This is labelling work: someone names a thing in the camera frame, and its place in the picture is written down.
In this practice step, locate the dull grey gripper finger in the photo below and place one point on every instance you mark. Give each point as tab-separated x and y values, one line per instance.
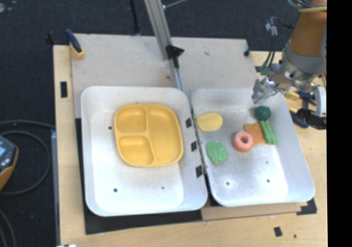
269	91
258	93

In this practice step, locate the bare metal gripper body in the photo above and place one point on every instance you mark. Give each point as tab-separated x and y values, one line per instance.
288	78

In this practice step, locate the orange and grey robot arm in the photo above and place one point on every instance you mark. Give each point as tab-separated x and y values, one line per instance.
308	34

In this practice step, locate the green broccoli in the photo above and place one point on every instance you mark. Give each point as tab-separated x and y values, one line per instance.
263	114

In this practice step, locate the orange bread slice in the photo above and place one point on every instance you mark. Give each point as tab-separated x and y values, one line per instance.
256	133

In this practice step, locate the pink doughnut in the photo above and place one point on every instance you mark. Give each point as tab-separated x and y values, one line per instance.
236	142

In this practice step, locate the yellow oval biscuit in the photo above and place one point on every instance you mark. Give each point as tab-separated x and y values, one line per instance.
209	122

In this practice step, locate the green lettuce leaf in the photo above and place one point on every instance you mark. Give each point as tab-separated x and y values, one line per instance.
217	153

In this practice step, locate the white plastic tray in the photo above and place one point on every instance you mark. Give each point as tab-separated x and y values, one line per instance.
137	185
247	174

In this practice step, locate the thin rod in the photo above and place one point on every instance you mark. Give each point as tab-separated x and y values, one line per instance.
177	75

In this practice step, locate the yellow divided plate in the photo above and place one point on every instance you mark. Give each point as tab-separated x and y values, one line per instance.
162	130

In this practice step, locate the pale flat board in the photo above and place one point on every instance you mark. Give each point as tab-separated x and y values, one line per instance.
123	59

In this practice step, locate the black cylinder on white bracket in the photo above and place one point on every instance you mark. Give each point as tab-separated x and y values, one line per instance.
319	103

